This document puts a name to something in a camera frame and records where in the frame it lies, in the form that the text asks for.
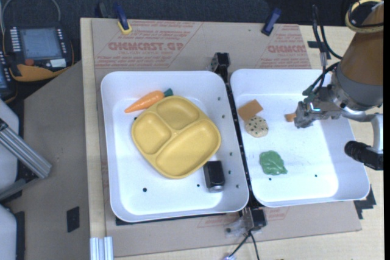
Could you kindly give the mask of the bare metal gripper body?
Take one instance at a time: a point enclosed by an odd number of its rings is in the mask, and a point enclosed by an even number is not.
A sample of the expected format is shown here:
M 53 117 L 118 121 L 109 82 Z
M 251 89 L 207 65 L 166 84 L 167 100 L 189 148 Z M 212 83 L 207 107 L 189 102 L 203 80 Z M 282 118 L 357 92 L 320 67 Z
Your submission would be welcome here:
M 307 128 L 314 121 L 339 119 L 341 116 L 358 121 L 366 121 L 366 107 L 351 98 L 336 85 L 327 85 L 314 89 L 307 88 L 296 108 L 294 125 L 297 128 Z

